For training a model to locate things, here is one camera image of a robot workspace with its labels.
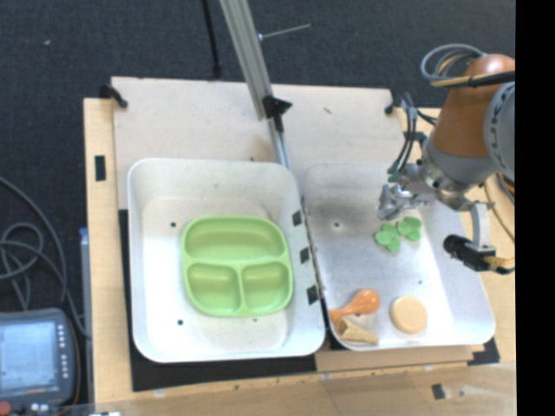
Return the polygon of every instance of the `beige round toy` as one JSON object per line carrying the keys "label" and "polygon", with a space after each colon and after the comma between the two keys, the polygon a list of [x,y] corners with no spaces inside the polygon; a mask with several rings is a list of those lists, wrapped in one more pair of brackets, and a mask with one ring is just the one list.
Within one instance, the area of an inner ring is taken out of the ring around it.
{"label": "beige round toy", "polygon": [[389,307],[389,315],[398,329],[410,335],[420,333],[428,324],[428,312],[414,296],[396,298]]}

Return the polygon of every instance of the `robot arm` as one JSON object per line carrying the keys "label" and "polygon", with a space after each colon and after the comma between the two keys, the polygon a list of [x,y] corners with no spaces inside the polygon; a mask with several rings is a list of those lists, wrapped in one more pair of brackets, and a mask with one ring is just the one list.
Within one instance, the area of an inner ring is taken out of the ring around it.
{"label": "robot arm", "polygon": [[[429,74],[427,63],[439,53],[443,57]],[[462,76],[447,76],[462,62],[467,66]],[[407,152],[418,113],[408,96],[399,100],[408,115],[408,141],[390,168],[393,184],[382,188],[378,209],[382,220],[436,200],[455,211],[470,211],[473,240],[450,236],[444,248],[474,270],[503,274],[510,270],[489,262],[495,256],[487,220],[493,204],[473,202],[466,194],[495,173],[514,182],[514,69],[511,57],[484,54],[466,45],[440,47],[423,59],[424,76],[436,87],[449,88],[449,93],[432,133],[421,143],[422,156],[416,164],[407,162]]]}

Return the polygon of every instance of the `wooden table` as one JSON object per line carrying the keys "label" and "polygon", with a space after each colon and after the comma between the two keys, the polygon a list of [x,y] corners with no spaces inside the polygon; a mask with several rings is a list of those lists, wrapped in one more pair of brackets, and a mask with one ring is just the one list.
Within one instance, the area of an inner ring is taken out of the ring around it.
{"label": "wooden table", "polygon": [[[237,101],[237,94],[246,94],[246,86],[240,83],[223,82],[163,80],[143,80],[142,82],[147,85],[150,93],[155,92],[152,97],[156,96],[156,100],[159,100],[160,97],[164,98],[164,102],[160,106],[168,107],[169,113],[158,112],[157,114],[166,119],[172,118],[172,116],[180,117],[179,113],[172,113],[173,108],[171,108],[172,103],[175,104],[176,99],[179,98],[176,95],[179,96],[183,88],[186,88],[188,93],[194,92],[197,88],[198,94],[189,95],[197,99],[204,97],[203,104],[198,105],[195,108],[196,111],[193,112],[189,107],[187,108],[189,114],[195,119],[194,128],[202,129],[199,122],[203,121],[203,109],[206,109],[207,106],[223,100],[225,104],[231,104],[232,109],[237,109],[238,124],[231,119],[226,120],[227,132],[222,140],[227,141],[227,147],[222,147],[221,144],[212,148],[207,148],[206,144],[200,146],[199,136],[195,136],[194,140],[197,141],[189,144],[190,147],[193,147],[194,157],[202,158],[206,153],[212,153],[211,155],[215,158],[233,158],[229,154],[228,148],[234,146],[237,143],[236,140],[245,140],[245,125],[250,128],[248,125],[252,124],[254,138],[249,143],[254,148],[242,147],[238,152],[243,154],[238,158],[253,159],[252,156],[255,155],[256,160],[273,159],[266,141],[269,140],[269,136],[266,136],[266,140],[264,140],[265,130],[261,129],[264,127],[254,120],[253,107],[250,106],[251,102],[248,96],[239,97],[239,101]],[[131,95],[131,98],[128,99],[130,106],[139,104],[140,94],[133,94],[132,91],[134,85],[137,84],[136,79],[114,79],[113,84],[120,90],[124,98]],[[369,159],[370,161],[376,159],[375,150],[369,150],[368,142],[365,142],[373,134],[368,119],[372,116],[383,116],[382,110],[390,98],[388,90],[289,85],[276,85],[274,90],[277,97],[293,102],[293,108],[285,115],[285,125],[288,134],[286,143],[290,149],[293,165],[292,171],[297,176],[300,176],[306,166],[323,161],[323,159],[326,163],[337,161],[366,163]],[[211,99],[213,94],[219,92],[222,94],[221,98]],[[340,414],[345,409],[356,408],[367,402],[369,397],[374,395],[374,392],[369,392],[368,385],[374,383],[375,388],[372,389],[376,393],[381,390],[380,396],[384,402],[389,402],[388,405],[391,405],[391,408],[395,408],[395,406],[401,408],[403,405],[407,405],[407,408],[415,408],[414,405],[417,404],[414,399],[410,398],[415,393],[416,396],[420,396],[418,402],[424,405],[423,408],[429,409],[435,408],[434,404],[437,402],[441,401],[443,406],[443,402],[448,401],[448,399],[437,399],[431,391],[430,381],[432,385],[437,385],[437,383],[445,385],[449,380],[451,381],[449,383],[460,384],[460,396],[447,396],[455,400],[464,394],[461,391],[462,388],[472,387],[474,382],[474,387],[483,387],[484,382],[480,381],[479,377],[491,377],[490,385],[495,393],[491,393],[491,395],[482,393],[482,398],[486,396],[484,399],[495,401],[491,405],[506,406],[507,411],[510,411],[515,396],[514,377],[516,374],[515,275],[499,276],[489,272],[483,273],[481,276],[495,316],[494,340],[499,350],[499,365],[492,367],[467,366],[467,361],[471,360],[475,353],[484,349],[482,346],[420,349],[418,352],[411,349],[384,350],[373,352],[371,355],[350,351],[331,351],[323,346],[316,353],[317,371],[315,373],[255,380],[211,382],[134,392],[128,352],[127,315],[117,214],[118,209],[121,208],[121,199],[118,199],[118,192],[120,192],[121,198],[121,183],[118,184],[118,179],[125,177],[125,174],[122,174],[125,165],[121,163],[125,158],[118,157],[119,161],[116,162],[118,146],[121,144],[116,143],[114,113],[120,109],[113,101],[107,99],[86,99],[84,101],[95,402],[104,406],[105,409],[114,408],[123,411],[133,408],[134,414],[151,414],[149,412],[159,411],[161,408],[178,408],[182,405],[192,406],[192,408],[210,413],[218,411],[220,406],[229,405],[229,402],[235,400],[237,393],[241,392],[241,399],[245,403],[242,414],[258,413],[260,408],[266,410],[268,414],[272,414],[272,408],[280,408],[284,404],[284,400],[294,400],[296,409],[303,414]],[[430,110],[431,114],[436,112],[437,110]],[[395,123],[393,130],[397,131],[401,137],[402,130],[399,128],[398,120],[399,117],[393,116],[389,121]],[[187,120],[183,120],[183,122],[186,127]],[[384,152],[396,155],[399,151],[397,146],[390,150],[387,147],[389,143],[387,140],[394,139],[388,137],[384,140],[382,146],[387,150]],[[100,157],[105,164],[106,174],[105,178],[98,179],[96,170]],[[493,179],[488,180],[487,188],[497,202],[500,216],[503,217],[508,227],[514,230],[513,205],[502,194]],[[469,197],[485,199],[485,195],[483,189],[476,189],[471,192]],[[463,218],[467,232],[471,235],[472,227],[469,220],[470,218]],[[492,244],[498,248],[499,255],[513,256],[513,241],[493,214],[491,214],[491,232]],[[407,390],[407,395],[403,398],[406,398],[405,400],[400,400],[399,396],[395,397],[393,393],[393,390],[399,386],[405,387]],[[350,387],[349,393],[352,393],[352,399],[342,401],[345,387]],[[423,393],[426,395],[426,399],[422,398]],[[476,395],[472,399],[467,399],[465,404],[490,405],[480,399]]]}

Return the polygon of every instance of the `green plate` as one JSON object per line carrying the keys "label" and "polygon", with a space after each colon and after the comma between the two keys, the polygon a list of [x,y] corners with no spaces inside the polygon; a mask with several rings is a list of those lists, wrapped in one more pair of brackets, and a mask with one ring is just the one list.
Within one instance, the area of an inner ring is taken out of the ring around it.
{"label": "green plate", "polygon": [[287,241],[266,218],[196,218],[183,232],[181,253],[187,294],[208,315],[268,315],[291,300]]}

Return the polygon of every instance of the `screen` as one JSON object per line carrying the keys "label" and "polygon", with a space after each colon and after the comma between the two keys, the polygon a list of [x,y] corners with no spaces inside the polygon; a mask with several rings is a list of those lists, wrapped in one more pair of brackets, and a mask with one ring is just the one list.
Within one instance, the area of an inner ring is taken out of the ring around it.
{"label": "screen", "polygon": [[0,325],[0,396],[58,391],[54,322]]}

